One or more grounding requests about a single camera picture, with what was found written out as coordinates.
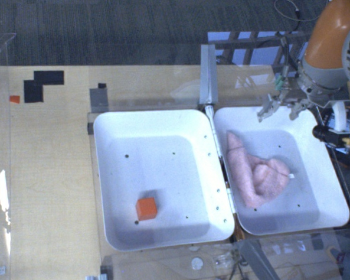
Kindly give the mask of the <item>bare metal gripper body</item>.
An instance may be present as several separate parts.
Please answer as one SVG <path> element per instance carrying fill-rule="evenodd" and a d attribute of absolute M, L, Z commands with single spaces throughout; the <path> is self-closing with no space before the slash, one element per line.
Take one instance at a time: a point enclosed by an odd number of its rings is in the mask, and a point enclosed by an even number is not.
<path fill-rule="evenodd" d="M 324 108 L 335 93 L 338 93 L 338 88 L 328 89 L 316 83 L 294 80 L 283 85 L 278 97 L 284 106 L 307 99 L 308 108 L 314 105 Z"/>

